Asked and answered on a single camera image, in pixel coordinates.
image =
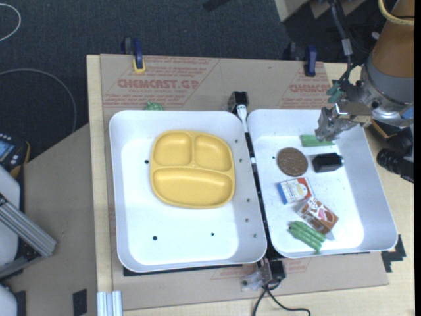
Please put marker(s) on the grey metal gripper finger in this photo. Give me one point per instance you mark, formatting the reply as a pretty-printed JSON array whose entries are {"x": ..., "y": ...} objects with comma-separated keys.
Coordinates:
[
  {"x": 324, "y": 125},
  {"x": 342, "y": 127}
]

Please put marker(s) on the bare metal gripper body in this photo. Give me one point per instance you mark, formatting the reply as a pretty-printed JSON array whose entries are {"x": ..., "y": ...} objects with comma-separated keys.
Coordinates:
[{"x": 358, "y": 110}]

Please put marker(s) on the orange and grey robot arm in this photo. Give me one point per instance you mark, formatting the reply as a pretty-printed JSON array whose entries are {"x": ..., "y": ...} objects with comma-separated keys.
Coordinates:
[{"x": 394, "y": 41}]

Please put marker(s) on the green rectangular block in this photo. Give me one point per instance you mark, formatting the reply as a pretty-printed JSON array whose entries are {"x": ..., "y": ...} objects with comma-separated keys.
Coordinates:
[{"x": 309, "y": 140}]

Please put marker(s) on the small black bottle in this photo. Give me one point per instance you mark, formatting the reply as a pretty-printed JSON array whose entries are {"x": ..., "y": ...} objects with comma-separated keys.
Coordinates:
[{"x": 325, "y": 163}]

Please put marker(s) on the brown round biscuit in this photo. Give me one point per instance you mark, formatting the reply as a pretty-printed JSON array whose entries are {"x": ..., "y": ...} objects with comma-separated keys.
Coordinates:
[{"x": 292, "y": 162}]

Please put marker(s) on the blue and white carton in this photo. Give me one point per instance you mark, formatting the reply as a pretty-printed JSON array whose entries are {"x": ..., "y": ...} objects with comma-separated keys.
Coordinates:
[{"x": 295, "y": 190}]

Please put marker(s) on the white plastic tray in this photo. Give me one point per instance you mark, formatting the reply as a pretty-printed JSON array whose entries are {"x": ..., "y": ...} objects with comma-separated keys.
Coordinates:
[
  {"x": 184, "y": 235},
  {"x": 355, "y": 202}
]

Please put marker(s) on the thin black and white rod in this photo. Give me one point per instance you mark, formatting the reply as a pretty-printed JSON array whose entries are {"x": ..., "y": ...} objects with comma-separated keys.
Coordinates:
[{"x": 252, "y": 153}]

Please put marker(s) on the brown and white carton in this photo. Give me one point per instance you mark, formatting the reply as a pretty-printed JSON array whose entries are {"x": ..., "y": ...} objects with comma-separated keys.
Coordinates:
[{"x": 318, "y": 216}]

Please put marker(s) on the green toy bean pods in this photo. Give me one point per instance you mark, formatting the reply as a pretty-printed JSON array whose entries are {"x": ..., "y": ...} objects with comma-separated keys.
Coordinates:
[{"x": 306, "y": 235}]

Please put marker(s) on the brown cardboard board, red print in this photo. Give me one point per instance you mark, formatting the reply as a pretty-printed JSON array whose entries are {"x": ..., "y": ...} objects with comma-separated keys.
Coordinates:
[{"x": 210, "y": 77}]

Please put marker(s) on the yellow divided plate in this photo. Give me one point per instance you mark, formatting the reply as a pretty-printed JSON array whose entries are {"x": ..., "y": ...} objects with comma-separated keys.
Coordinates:
[{"x": 192, "y": 176}]

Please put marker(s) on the green round toy vegetable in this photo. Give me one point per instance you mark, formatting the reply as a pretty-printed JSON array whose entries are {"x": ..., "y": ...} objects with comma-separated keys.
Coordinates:
[{"x": 154, "y": 106}]

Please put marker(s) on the black cylinder on white bracket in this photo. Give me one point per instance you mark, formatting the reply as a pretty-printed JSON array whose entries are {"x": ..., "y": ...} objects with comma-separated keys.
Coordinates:
[{"x": 393, "y": 160}]

